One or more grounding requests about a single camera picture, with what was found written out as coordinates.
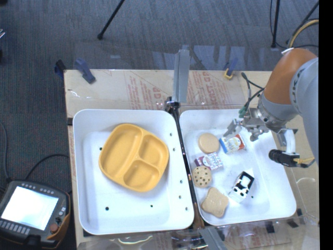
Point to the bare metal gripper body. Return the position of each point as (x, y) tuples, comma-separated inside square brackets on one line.
[(253, 118)]

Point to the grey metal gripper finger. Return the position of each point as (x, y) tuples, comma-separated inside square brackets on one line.
[(232, 128), (256, 135)]

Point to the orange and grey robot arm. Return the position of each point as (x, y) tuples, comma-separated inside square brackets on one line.
[(283, 82)]

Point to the blue and orange carton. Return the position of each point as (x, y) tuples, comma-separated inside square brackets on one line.
[(232, 144)]

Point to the beige round biscuit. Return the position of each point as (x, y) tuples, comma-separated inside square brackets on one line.
[(208, 143)]

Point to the purple and white packet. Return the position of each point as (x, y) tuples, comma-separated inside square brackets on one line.
[(209, 161)]

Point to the black and white milk carton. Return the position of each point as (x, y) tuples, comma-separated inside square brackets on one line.
[(242, 186)]

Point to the white plastic tray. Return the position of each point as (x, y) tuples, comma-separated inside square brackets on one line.
[(130, 212), (268, 189)]

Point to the chocolate chip cookie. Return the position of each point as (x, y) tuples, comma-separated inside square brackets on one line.
[(202, 176)]

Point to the beige bread slice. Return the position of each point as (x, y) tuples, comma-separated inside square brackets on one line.
[(214, 202)]

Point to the brown cardboard board red print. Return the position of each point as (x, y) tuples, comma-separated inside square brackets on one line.
[(140, 90)]

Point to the yellow divided plate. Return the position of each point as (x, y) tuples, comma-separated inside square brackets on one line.
[(122, 150)]

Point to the black cylinder on white bracket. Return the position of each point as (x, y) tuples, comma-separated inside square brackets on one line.
[(282, 157)]

